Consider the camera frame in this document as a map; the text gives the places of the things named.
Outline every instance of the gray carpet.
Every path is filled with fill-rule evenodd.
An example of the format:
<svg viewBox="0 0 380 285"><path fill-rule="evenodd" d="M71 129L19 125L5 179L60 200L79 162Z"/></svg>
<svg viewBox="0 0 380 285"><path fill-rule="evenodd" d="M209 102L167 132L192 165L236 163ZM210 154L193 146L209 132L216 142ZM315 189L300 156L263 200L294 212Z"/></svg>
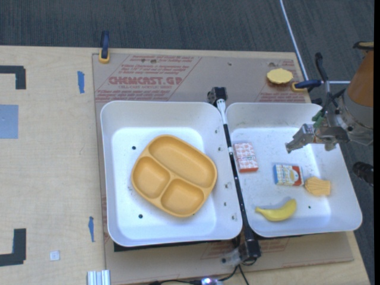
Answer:
<svg viewBox="0 0 380 285"><path fill-rule="evenodd" d="M374 40L375 0L283 3L308 77L320 78L321 52L330 80L350 80L363 58L352 45ZM102 30L114 48L295 51L279 0L0 0L0 45L97 47ZM351 171L358 161L373 165L373 147L342 151L363 211L355 235L375 284L373 188Z"/></svg>

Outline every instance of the round yellow lid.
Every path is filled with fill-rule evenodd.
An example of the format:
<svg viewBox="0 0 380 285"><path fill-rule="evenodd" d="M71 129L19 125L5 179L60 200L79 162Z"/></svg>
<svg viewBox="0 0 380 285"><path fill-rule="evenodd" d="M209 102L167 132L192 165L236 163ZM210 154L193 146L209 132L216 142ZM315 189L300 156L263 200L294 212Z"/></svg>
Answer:
<svg viewBox="0 0 380 285"><path fill-rule="evenodd" d="M292 72L286 69L273 69L267 73L267 78L271 83L282 84L288 83L293 79Z"/></svg>

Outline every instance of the table top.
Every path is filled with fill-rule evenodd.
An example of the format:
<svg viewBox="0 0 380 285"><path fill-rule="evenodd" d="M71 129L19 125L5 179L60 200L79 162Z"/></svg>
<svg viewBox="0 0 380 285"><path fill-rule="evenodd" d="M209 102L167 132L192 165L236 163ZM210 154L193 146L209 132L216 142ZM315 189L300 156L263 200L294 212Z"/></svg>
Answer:
<svg viewBox="0 0 380 285"><path fill-rule="evenodd" d="M177 50L112 51L184 54ZM14 229L27 233L23 264L0 267L4 284L84 284L88 271L106 268L91 58L98 52L98 48L0 47L0 65L26 69L25 90L15 88L14 74L0 74L0 104L18 105L18 138L0 138L0 255L12 253ZM185 53L294 57L275 52ZM78 72L84 74L83 93L78 88ZM353 232L346 235L353 261L245 275L252 284L369 284L355 236ZM59 261L51 260L52 251L59 251ZM224 283L245 284L239 273Z"/></svg>

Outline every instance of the orange plate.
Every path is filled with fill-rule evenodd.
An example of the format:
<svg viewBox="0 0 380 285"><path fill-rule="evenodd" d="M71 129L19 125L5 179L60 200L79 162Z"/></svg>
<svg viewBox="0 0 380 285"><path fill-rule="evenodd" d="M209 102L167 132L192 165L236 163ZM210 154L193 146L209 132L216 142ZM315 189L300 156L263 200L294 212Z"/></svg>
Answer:
<svg viewBox="0 0 380 285"><path fill-rule="evenodd" d="M156 207L177 217L196 213L217 179L214 162L172 135L160 135L142 151L132 169L136 191Z"/></svg>

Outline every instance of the banana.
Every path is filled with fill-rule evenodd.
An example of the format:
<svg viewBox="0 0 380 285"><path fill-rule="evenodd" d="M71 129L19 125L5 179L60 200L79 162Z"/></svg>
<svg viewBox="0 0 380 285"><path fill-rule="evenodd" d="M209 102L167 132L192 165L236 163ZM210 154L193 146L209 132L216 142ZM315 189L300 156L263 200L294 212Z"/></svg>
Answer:
<svg viewBox="0 0 380 285"><path fill-rule="evenodd" d="M261 213L269 221L283 221L291 217L297 209L294 198L288 200L282 207L277 209L263 209L256 207L255 211Z"/></svg>

